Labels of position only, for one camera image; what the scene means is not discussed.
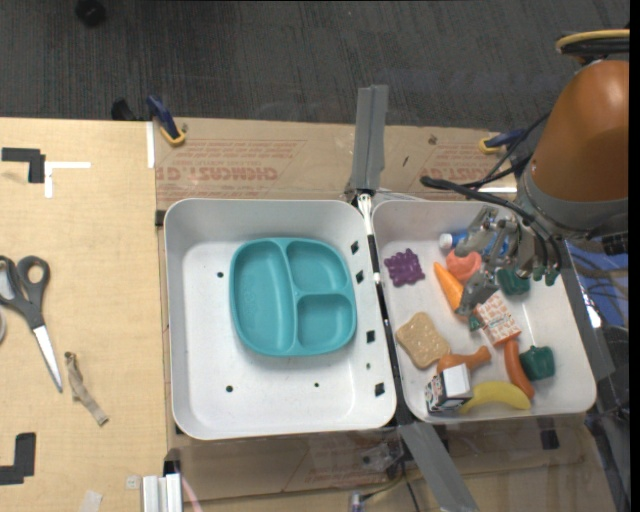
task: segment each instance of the blue and yellow clamp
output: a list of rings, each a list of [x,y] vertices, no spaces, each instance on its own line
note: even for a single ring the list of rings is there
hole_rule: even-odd
[[[525,130],[518,129],[512,130],[510,132],[499,133],[495,137],[487,137],[486,139],[480,139],[478,142],[478,148],[485,155],[493,155],[500,151],[502,146],[509,147],[516,140],[518,140],[523,134]]]
[[[160,133],[172,146],[179,146],[185,140],[184,132],[176,126],[171,113],[162,103],[158,96],[147,96],[147,105],[152,117],[157,117],[160,121]]]

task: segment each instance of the yellow cable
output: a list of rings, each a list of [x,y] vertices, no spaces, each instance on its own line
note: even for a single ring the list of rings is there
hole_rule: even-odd
[[[616,38],[628,38],[630,30],[616,29],[616,30],[595,30],[593,32],[580,32],[578,34],[571,34],[565,37],[561,37],[556,41],[556,49],[560,50],[563,46],[573,43],[580,43],[583,41],[591,41],[594,39],[616,39]]]

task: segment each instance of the toy bread slice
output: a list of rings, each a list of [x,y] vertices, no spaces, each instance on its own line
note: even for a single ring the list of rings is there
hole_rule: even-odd
[[[416,313],[396,331],[396,339],[411,361],[421,370],[451,351],[447,340],[438,332],[431,317]]]

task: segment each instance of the beige strap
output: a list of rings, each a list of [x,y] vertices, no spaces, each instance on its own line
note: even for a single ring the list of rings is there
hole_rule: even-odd
[[[74,400],[82,402],[89,412],[93,415],[98,425],[102,426],[109,417],[104,413],[100,406],[96,403],[93,397],[87,391],[87,388],[82,383],[82,374],[78,368],[78,360],[73,352],[65,352],[67,371],[69,372],[69,384],[71,385],[71,396]]]

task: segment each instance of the black scissors handle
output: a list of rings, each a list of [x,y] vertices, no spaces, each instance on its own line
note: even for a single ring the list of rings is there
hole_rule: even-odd
[[[29,277],[29,271],[34,266],[39,266],[42,269],[42,276],[38,281],[32,281]],[[44,325],[41,305],[44,289],[50,275],[48,263],[37,256],[27,256],[21,259],[16,266],[12,259],[0,256],[0,270],[3,267],[5,267],[7,274],[11,296],[0,291],[0,304],[17,309],[32,329]]]

